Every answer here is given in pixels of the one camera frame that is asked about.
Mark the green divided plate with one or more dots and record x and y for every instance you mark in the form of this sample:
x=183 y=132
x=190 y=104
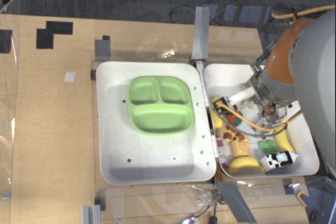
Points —
x=160 y=118

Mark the thin black and white rod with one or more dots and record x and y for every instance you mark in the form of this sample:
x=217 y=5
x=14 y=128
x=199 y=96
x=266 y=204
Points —
x=204 y=86

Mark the purple and white packet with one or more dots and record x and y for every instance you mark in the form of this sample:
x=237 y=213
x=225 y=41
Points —
x=221 y=150

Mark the green leaf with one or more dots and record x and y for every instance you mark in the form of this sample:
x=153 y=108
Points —
x=266 y=146

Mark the pizza slice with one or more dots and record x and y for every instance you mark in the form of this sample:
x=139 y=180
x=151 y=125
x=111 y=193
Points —
x=232 y=135

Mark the white plastic tray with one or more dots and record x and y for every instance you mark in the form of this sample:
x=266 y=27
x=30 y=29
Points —
x=157 y=160
x=302 y=154

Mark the yellow cheese wedge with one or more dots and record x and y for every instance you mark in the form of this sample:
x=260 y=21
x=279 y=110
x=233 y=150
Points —
x=240 y=149

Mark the orange carrot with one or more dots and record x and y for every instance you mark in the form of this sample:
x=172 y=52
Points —
x=232 y=119

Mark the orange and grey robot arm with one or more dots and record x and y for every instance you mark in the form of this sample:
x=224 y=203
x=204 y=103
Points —
x=315 y=65

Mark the black and white carton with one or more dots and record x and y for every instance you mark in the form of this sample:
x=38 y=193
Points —
x=278 y=161

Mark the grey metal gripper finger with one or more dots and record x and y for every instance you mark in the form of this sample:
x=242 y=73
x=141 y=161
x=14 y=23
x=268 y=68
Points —
x=263 y=123
x=277 y=124

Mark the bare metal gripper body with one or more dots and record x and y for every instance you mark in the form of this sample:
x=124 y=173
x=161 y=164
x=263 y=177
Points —
x=270 y=108

